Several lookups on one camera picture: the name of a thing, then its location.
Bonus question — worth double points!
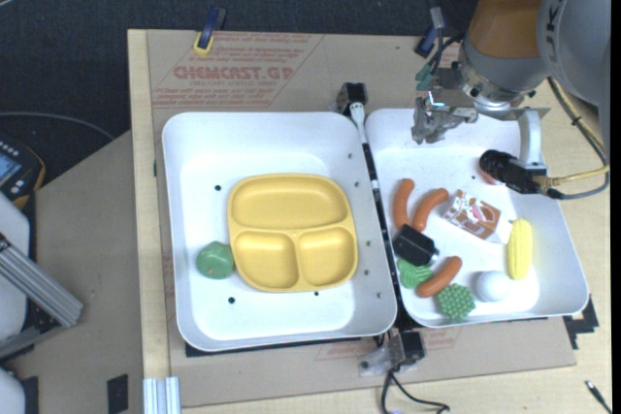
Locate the yellow toy corn cob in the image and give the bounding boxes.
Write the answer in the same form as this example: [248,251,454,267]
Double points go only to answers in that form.
[507,217,535,281]

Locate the black cylinder on white bracket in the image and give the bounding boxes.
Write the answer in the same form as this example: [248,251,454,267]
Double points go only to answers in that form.
[478,107,552,196]

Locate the black small bottle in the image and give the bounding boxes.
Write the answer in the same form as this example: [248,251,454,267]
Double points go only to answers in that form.
[391,223,441,267]

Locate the orange toy sausage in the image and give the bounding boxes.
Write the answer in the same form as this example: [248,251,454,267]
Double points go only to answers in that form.
[411,187,450,233]
[415,255,464,299]
[392,177,416,232]

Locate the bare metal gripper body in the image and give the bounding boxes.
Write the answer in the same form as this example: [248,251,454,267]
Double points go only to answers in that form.
[426,67,526,124]

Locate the thin black and white rod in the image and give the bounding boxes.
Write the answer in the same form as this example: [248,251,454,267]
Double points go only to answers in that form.
[349,103,407,334]

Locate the brown cardboard board red print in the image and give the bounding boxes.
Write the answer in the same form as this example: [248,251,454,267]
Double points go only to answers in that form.
[145,31,578,408]

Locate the white plastic tray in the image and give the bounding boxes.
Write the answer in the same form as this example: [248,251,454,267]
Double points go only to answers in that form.
[161,111,399,353]
[363,108,591,329]

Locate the green toy apple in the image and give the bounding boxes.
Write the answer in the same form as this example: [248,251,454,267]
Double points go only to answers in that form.
[195,240,236,280]

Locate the green toy lettuce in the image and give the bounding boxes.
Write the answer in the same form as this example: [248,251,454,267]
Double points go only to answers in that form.
[396,258,435,290]

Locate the yellow divided plate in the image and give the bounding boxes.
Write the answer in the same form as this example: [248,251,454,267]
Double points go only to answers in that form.
[226,173,360,293]

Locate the green toy grapes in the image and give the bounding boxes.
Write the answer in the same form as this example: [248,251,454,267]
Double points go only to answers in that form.
[436,283,477,322]

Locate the white toy egg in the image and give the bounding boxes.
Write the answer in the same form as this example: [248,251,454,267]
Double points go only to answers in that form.
[474,271,511,303]

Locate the black block with thin wires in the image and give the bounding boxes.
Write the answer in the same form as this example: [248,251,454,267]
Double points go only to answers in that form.
[358,329,428,377]
[334,81,368,113]

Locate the brown and white carton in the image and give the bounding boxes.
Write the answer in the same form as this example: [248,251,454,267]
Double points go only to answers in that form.
[440,189,514,245]

